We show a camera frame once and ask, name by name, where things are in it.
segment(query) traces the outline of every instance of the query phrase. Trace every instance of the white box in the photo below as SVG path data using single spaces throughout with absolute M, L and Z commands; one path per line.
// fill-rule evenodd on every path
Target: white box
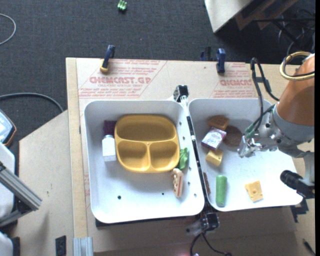
M 209 203 L 219 211 L 235 211 L 296 205 L 302 197 L 280 181 L 284 170 L 296 171 L 292 158 L 280 152 L 257 152 L 253 157 L 240 158 L 234 148 L 222 143 L 222 164 L 207 164 L 207 148 L 201 140 L 208 132 L 207 119 L 224 115 L 229 124 L 242 132 L 260 114 L 257 99 L 195 99 L 189 103 L 196 150 L 202 172 L 208 176 L 211 194 Z M 105 120 L 116 121 L 129 114 L 157 114 L 169 118 L 177 129 L 180 148 L 189 149 L 188 167 L 183 170 L 183 195 L 176 198 L 170 172 L 134 173 L 125 170 L 118 161 L 105 163 L 102 157 L 103 125 Z M 87 158 L 90 178 L 91 210 L 102 223 L 195 216 L 205 205 L 206 188 L 202 185 L 183 107 L 170 100 L 98 100 L 84 110 Z M 225 207 L 215 203 L 215 178 L 228 178 Z M 260 180 L 263 200 L 252 202 L 245 184 Z

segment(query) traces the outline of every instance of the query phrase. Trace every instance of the dark floor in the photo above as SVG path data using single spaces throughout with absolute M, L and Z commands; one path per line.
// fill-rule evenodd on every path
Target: dark floor
M 239 31 L 233 19 L 214 34 L 204 0 L 128 0 L 125 13 L 117 4 L 117 0 L 1 1 L 0 13 L 14 19 L 16 33 L 0 45 L 0 96 L 39 93 L 67 109 L 65 59 L 103 58 L 109 44 L 116 46 L 114 57 L 119 59 L 199 61 L 201 52 L 212 47 L 224 48 L 226 61 L 249 62 L 256 57 L 261 63 L 280 64 L 291 43 L 283 34 L 279 38 L 274 24 L 260 30 L 253 22 Z M 315 10 L 316 0 L 299 0 L 284 17 L 311 17 Z M 295 36 L 301 33 L 302 25 L 286 25 Z M 13 29 L 13 23 L 0 16 L 0 42 Z M 15 141 L 60 113 L 50 101 L 31 96 L 0 99 L 0 109 L 17 127 Z

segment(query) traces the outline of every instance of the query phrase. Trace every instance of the bottle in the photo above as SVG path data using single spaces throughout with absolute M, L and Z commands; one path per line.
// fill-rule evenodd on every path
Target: bottle
M 102 155 L 105 162 L 117 160 L 115 137 L 107 134 L 102 140 Z

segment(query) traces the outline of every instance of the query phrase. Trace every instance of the yellow divided plate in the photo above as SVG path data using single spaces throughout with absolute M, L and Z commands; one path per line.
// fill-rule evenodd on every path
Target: yellow divided plate
M 114 139 L 117 158 L 128 171 L 161 173 L 179 163 L 176 126 L 163 115 L 125 115 L 116 122 Z

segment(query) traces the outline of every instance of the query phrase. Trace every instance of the green cylinder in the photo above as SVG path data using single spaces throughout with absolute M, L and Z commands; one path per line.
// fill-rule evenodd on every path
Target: green cylinder
M 215 203 L 219 207 L 226 205 L 227 177 L 218 175 L 215 180 Z

